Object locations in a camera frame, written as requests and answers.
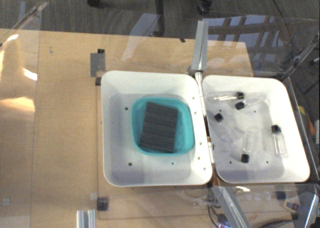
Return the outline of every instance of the gray carpet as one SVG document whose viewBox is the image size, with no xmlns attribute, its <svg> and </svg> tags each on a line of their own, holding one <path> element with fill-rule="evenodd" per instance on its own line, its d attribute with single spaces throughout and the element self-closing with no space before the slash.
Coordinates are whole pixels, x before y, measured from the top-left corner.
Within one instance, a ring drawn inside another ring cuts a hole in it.
<svg viewBox="0 0 320 228">
<path fill-rule="evenodd" d="M 129 33 L 143 12 L 156 12 L 154 0 L 101 0 L 98 8 L 88 6 L 87 0 L 0 0 L 0 27 L 11 28 L 16 23 L 21 2 L 25 2 L 28 9 L 39 1 L 49 2 L 42 14 L 41 28 L 51 31 Z M 284 16 L 310 19 L 319 19 L 319 1 L 276 0 Z M 183 36 L 188 37 L 188 18 L 201 18 L 196 9 L 198 3 L 197 0 L 164 0 L 168 36 L 179 36 L 183 32 Z M 279 15 L 272 0 L 213 0 L 211 9 L 232 13 Z M 132 16 L 130 21 L 124 19 L 128 14 Z M 184 30 L 170 32 L 171 28 L 177 28 L 176 25 L 180 25 Z M 314 50 L 308 59 L 318 55 L 319 51 Z M 292 76 L 299 100 L 302 105 L 307 106 L 312 121 L 319 119 L 318 66 L 319 63 L 310 66 L 306 61 Z"/>
</svg>

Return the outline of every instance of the black cap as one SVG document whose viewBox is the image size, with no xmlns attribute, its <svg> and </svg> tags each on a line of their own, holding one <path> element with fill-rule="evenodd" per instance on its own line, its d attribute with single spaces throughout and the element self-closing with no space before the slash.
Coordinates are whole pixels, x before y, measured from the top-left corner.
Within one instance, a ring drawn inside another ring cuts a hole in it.
<svg viewBox="0 0 320 228">
<path fill-rule="evenodd" d="M 281 132 L 281 128 L 278 125 L 271 126 L 272 132 Z"/>
<path fill-rule="evenodd" d="M 235 105 L 235 108 L 237 110 L 240 110 L 240 109 L 244 109 L 245 108 L 245 104 L 243 102 L 239 102 Z"/>
<path fill-rule="evenodd" d="M 216 114 L 214 118 L 216 119 L 217 122 L 222 122 L 222 120 L 224 119 L 224 117 L 220 113 Z"/>
<path fill-rule="evenodd" d="M 248 163 L 249 162 L 249 155 L 248 154 L 242 154 L 241 155 L 241 162 Z"/>
<path fill-rule="evenodd" d="M 237 94 L 236 97 L 237 97 L 238 99 L 244 99 L 244 98 L 245 98 L 245 95 L 244 95 L 243 92 L 237 91 L 236 94 Z"/>
</svg>

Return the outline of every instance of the blue object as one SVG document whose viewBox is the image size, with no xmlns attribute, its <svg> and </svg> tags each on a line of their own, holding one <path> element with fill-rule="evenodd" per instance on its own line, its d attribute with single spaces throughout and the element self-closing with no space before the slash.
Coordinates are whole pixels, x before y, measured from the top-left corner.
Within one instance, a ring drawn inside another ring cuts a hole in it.
<svg viewBox="0 0 320 228">
<path fill-rule="evenodd" d="M 173 153 L 143 149 L 139 146 L 144 125 L 147 102 L 178 110 Z M 194 127 L 190 110 L 182 101 L 174 98 L 146 97 L 133 103 L 130 113 L 131 133 L 134 146 L 142 153 L 156 156 L 174 156 L 189 152 L 195 144 Z"/>
</svg>

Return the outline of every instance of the white plastic tray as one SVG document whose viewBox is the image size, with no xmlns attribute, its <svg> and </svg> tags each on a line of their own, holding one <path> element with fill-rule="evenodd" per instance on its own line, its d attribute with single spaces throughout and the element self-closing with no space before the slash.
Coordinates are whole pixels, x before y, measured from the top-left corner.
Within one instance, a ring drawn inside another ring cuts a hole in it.
<svg viewBox="0 0 320 228">
<path fill-rule="evenodd" d="M 101 81 L 103 170 L 115 186 L 202 185 L 212 177 L 197 83 L 188 75 L 110 71 Z M 194 148 L 179 156 L 139 152 L 132 140 L 130 107 L 147 96 L 173 97 L 190 108 Z"/>
<path fill-rule="evenodd" d="M 215 135 L 214 122 L 209 130 L 214 144 L 214 161 L 218 175 L 229 183 L 286 183 L 303 182 L 309 178 L 310 168 L 300 138 L 294 113 L 285 86 L 274 79 L 210 75 L 203 80 L 205 95 L 219 91 L 263 92 L 267 103 L 236 110 L 234 105 L 214 105 L 205 102 L 208 115 L 221 113 L 237 124 L 241 131 L 252 126 L 259 127 L 262 142 L 257 142 L 256 151 L 249 163 L 240 161 L 243 142 L 226 144 Z M 270 142 L 271 126 L 279 125 L 285 138 L 288 157 L 273 155 Z"/>
</svg>

